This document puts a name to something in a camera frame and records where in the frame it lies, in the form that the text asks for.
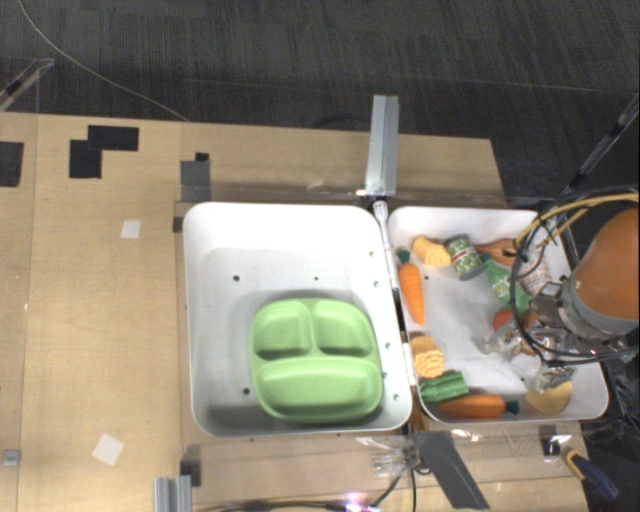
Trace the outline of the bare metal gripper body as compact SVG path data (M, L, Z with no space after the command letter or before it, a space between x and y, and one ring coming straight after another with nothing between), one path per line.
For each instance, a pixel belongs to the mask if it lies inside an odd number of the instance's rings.
M599 355L564 323L559 300L537 295L530 302L528 335L532 346L555 366L576 366L599 361Z

